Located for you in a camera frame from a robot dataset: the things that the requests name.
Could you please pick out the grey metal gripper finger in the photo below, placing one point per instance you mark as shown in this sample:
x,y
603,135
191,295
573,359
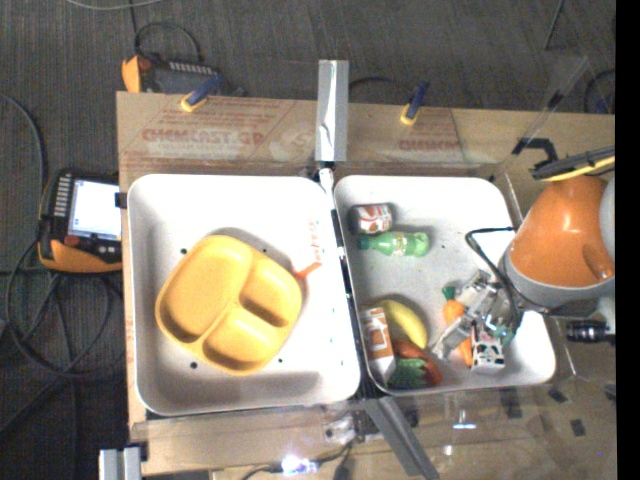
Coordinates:
x,y
452,339
482,330

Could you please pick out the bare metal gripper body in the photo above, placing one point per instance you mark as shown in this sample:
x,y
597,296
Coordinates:
x,y
487,300

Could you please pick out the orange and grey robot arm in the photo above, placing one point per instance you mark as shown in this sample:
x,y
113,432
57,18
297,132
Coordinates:
x,y
560,233

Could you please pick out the black and white carton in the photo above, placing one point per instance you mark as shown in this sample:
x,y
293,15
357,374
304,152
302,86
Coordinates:
x,y
489,357

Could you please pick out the orange carrot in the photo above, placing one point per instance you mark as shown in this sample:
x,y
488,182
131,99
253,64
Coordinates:
x,y
453,310

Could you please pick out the red-brown sausage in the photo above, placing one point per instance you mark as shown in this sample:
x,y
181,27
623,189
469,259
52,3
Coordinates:
x,y
412,350

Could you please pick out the yellow banana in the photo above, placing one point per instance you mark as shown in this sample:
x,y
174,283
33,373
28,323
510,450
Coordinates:
x,y
407,320

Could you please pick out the green broccoli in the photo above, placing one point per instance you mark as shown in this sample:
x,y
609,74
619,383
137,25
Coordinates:
x,y
407,374

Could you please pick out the orange and white carton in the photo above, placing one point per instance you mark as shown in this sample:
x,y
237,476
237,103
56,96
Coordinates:
x,y
377,340

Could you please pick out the white plastic tray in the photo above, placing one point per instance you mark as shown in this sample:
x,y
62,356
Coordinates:
x,y
450,218
220,203

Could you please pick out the green plastic bottle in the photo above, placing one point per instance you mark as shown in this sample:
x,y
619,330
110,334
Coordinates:
x,y
395,244

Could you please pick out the orange and white can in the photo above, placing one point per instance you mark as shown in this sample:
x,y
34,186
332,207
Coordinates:
x,y
371,218

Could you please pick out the small orange stick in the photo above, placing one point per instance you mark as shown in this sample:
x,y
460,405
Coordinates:
x,y
308,269

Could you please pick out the yellow divided plate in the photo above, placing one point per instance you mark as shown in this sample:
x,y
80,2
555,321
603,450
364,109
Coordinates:
x,y
210,288

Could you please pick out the brown cardboard board red print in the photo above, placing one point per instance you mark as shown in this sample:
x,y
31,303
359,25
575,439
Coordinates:
x,y
215,133

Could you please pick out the black cylinder on white bracket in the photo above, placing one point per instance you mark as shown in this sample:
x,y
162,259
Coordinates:
x,y
590,329

